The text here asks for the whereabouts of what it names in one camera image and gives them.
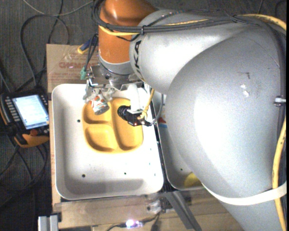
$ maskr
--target gray carpet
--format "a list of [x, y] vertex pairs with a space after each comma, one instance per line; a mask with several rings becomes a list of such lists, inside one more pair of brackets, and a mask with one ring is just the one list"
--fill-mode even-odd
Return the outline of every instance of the gray carpet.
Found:
[[[36, 9], [57, 14], [60, 11], [61, 0], [27, 0]], [[62, 13], [70, 12], [90, 0], [63, 0]], [[261, 0], [147, 0], [156, 7], [168, 9], [224, 9], [229, 14], [257, 13]], [[264, 0], [261, 13], [287, 20], [285, 0]], [[17, 90], [31, 78], [29, 66], [20, 47], [20, 30], [23, 23], [38, 14], [28, 7], [22, 0], [0, 0], [0, 67], [4, 73], [11, 91]], [[80, 45], [86, 42], [97, 26], [91, 20], [91, 6], [67, 16], [60, 17], [69, 30], [69, 44]], [[50, 17], [37, 17], [29, 20], [23, 30], [25, 48], [35, 73], [43, 69], [45, 62], [45, 44], [65, 44], [68, 40], [61, 23], [56, 23], [53, 33], [52, 27], [56, 20]], [[24, 86], [23, 90], [33, 88], [33, 82]], [[43, 72], [40, 86], [47, 88], [46, 73]], [[0, 81], [0, 93], [6, 91]], [[4, 168], [13, 153], [13, 147], [2, 135], [0, 127], [0, 171]], [[21, 149], [21, 155], [28, 163], [32, 174], [36, 175], [41, 169], [43, 160], [37, 148]], [[17, 154], [9, 170], [0, 178], [6, 186], [21, 188], [30, 181], [28, 172]], [[32, 190], [10, 199], [7, 192], [0, 189], [0, 231], [29, 231], [37, 229], [37, 216], [51, 214], [51, 186], [50, 164], [47, 163], [41, 180]]]

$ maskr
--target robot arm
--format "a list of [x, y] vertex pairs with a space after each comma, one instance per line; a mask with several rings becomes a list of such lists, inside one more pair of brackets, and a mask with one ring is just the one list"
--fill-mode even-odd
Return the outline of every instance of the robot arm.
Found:
[[[171, 139], [203, 185], [224, 199], [245, 199], [282, 185], [273, 184], [272, 172], [286, 125], [286, 28], [247, 16], [156, 10], [143, 0], [132, 0], [138, 10], [144, 8], [131, 13], [131, 18], [140, 14], [141, 22], [129, 12], [116, 17], [112, 11], [116, 21], [108, 19], [110, 25], [98, 16], [102, 1], [95, 9], [102, 75], [117, 90], [145, 82], [166, 95]], [[125, 4], [106, 0], [102, 13], [109, 1], [115, 11], [117, 1]], [[115, 44], [113, 51], [109, 44]], [[126, 46], [128, 58], [111, 57], [118, 49], [125, 54]], [[274, 198], [279, 199], [221, 203], [245, 231], [284, 231], [286, 217]]]

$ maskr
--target yellow cable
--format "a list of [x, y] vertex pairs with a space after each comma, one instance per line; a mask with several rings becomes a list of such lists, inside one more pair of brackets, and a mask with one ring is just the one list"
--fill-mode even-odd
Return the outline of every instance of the yellow cable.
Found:
[[[279, 186], [279, 165], [280, 165], [280, 160], [281, 160], [281, 155], [282, 155], [282, 149], [284, 146], [284, 142], [287, 136], [287, 118], [285, 117], [283, 126], [281, 129], [281, 133], [278, 139], [277, 147], [276, 147], [276, 153], [275, 153], [275, 158], [274, 158], [274, 164], [273, 164], [273, 189], [277, 188]], [[286, 231], [286, 225], [285, 225], [285, 219], [284, 219], [284, 214], [283, 214], [283, 209], [282, 209], [282, 203], [280, 198], [275, 199], [275, 204], [276, 204], [276, 209], [277, 213], [279, 216], [280, 224], [282, 227], [283, 231]]]
[[129, 36], [129, 35], [136, 35], [139, 33], [124, 33], [124, 32], [112, 32], [107, 28], [104, 28], [103, 26], [99, 26], [99, 28], [104, 31], [105, 33], [108, 33], [109, 35], [113, 35], [113, 36]]
[[150, 98], [148, 100], [148, 103], [147, 105], [145, 106], [144, 110], [142, 111], [141, 115], [139, 116], [139, 119], [146, 119], [146, 117], [148, 116], [148, 110], [149, 110], [149, 106], [150, 106], [150, 103], [152, 101], [152, 98], [153, 98], [153, 95], [154, 95], [154, 92], [155, 90], [152, 88], [151, 90], [151, 95], [150, 95]]
[[185, 25], [185, 24], [198, 23], [198, 22], [207, 21], [207, 20], [208, 20], [208, 19], [195, 20], [195, 21], [183, 21], [183, 22], [177, 22], [177, 23], [172, 23], [172, 24], [166, 24], [166, 26]]
[[277, 19], [275, 17], [269, 16], [269, 15], [264, 15], [264, 14], [244, 14], [243, 16], [249, 16], [249, 17], [256, 17], [260, 20], [263, 20], [265, 22], [270, 22], [270, 23], [274, 23], [278, 26], [280, 26], [281, 28], [283, 28], [285, 31], [287, 30], [287, 24], [280, 20]]

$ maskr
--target green connector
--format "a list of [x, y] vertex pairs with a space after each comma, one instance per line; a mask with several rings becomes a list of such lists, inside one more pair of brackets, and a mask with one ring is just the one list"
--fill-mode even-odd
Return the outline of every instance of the green connector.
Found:
[[80, 79], [86, 79], [86, 70], [85, 70], [85, 66], [81, 69], [80, 71]]

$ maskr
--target touchscreen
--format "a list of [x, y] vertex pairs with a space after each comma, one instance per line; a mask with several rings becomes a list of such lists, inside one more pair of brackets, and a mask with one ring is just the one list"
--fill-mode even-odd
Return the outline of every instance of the touchscreen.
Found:
[[26, 129], [49, 124], [49, 116], [38, 95], [13, 98], [13, 103]]

